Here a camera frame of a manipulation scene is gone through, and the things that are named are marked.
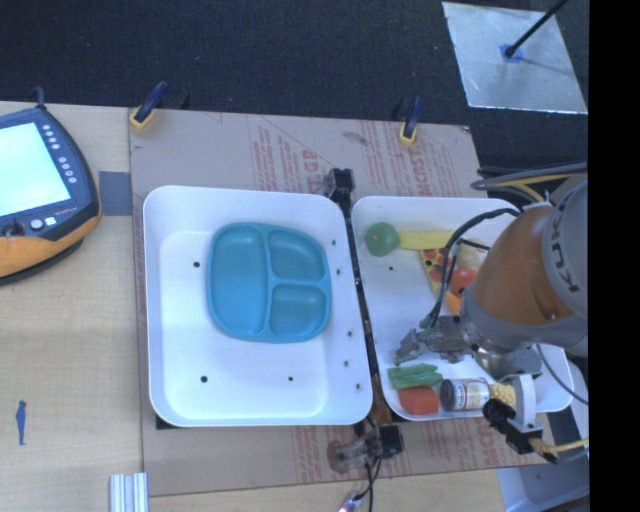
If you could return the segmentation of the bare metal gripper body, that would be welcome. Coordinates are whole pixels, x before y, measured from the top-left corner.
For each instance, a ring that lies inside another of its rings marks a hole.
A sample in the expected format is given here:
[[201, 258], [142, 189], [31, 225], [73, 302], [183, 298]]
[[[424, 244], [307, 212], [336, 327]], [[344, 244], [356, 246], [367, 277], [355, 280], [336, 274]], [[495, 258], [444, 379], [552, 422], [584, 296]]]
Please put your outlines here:
[[421, 343], [427, 351], [452, 364], [462, 362], [466, 356], [492, 355], [488, 340], [460, 315], [427, 315], [421, 321]]

